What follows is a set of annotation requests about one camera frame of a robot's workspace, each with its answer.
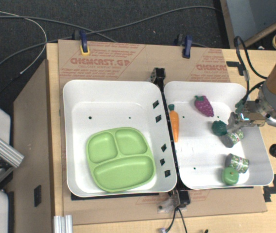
toy can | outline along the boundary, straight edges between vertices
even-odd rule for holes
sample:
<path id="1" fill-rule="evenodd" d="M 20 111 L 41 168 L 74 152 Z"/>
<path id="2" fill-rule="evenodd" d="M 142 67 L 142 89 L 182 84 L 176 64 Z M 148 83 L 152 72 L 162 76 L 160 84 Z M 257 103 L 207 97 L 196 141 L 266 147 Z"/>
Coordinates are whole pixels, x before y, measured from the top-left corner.
<path id="1" fill-rule="evenodd" d="M 235 144 L 237 144 L 243 138 L 244 138 L 244 133 L 241 130 L 237 130 L 236 132 L 227 133 L 225 135 L 220 136 L 222 143 L 227 148 L 232 148 Z"/>
<path id="2" fill-rule="evenodd" d="M 245 173 L 249 167 L 249 160 L 230 153 L 225 159 L 225 167 L 232 167 L 239 173 Z"/>

cardboard sheet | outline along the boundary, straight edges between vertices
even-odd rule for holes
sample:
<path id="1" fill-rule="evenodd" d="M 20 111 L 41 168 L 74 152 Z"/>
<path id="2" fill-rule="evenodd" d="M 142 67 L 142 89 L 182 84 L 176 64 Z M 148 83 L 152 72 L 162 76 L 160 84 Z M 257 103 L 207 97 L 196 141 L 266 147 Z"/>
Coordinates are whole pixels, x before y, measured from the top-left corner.
<path id="1" fill-rule="evenodd" d="M 191 58 L 182 57 L 183 47 L 88 42 L 90 54 L 83 56 L 80 41 L 59 40 L 59 83 L 64 214 L 73 224 L 93 224 L 171 218 L 159 214 L 157 204 L 168 194 L 152 196 L 72 200 L 66 180 L 66 146 L 63 86 L 70 80 L 148 81 L 155 67 L 165 68 L 164 83 L 170 81 L 230 82 L 221 49 L 191 48 Z M 190 190 L 191 204 L 184 216 L 226 215 L 267 210 L 262 188 Z"/>

robotic hand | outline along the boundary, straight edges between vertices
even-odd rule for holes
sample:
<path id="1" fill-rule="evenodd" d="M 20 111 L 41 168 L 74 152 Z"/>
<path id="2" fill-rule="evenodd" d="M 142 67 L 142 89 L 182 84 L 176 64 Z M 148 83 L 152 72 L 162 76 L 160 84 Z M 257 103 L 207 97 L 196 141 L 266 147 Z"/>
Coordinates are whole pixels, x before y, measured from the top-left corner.
<path id="1" fill-rule="evenodd" d="M 273 46 L 276 48 L 276 35 Z M 258 98 L 248 101 L 246 95 L 246 99 L 237 103 L 235 113 L 232 112 L 228 120 L 228 132 L 235 132 L 242 127 L 261 127 L 265 123 L 276 127 L 276 65 L 269 77 L 255 88 L 259 89 Z"/>

carrot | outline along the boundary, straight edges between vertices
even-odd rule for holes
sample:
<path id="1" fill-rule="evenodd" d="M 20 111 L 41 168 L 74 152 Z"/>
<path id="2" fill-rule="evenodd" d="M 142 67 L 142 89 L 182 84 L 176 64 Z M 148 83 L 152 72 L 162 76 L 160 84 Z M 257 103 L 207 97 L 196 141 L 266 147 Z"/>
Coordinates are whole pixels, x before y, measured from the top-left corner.
<path id="1" fill-rule="evenodd" d="M 179 136 L 179 115 L 174 110 L 175 105 L 170 104 L 170 105 L 168 105 L 168 108 L 170 110 L 169 117 L 171 119 L 173 139 L 174 139 L 174 142 L 178 142 L 178 136 Z"/>

black fabric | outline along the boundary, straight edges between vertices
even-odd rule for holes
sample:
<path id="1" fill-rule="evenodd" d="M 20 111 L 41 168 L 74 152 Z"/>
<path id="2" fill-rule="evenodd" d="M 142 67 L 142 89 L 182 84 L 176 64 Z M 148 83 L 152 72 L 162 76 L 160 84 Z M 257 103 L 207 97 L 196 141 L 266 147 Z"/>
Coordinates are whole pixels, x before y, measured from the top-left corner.
<path id="1" fill-rule="evenodd" d="M 55 19 L 92 30 L 119 26 L 168 10 L 194 6 L 218 6 L 217 0 L 0 0 L 0 11 L 20 16 Z M 104 33 L 117 42 L 172 45 L 178 34 L 192 35 L 193 42 L 212 48 L 228 48 L 223 17 L 211 9 L 189 9 Z M 76 28 L 37 21 L 48 40 L 71 36 Z M 108 41 L 90 36 L 92 41 Z M 24 19 L 0 19 L 0 61 L 12 53 L 44 42 L 42 31 Z M 0 91 L 39 54 L 41 47 L 19 54 L 0 66 Z M 0 92 L 0 107 L 8 111 L 15 98 L 33 75 L 39 60 Z"/>

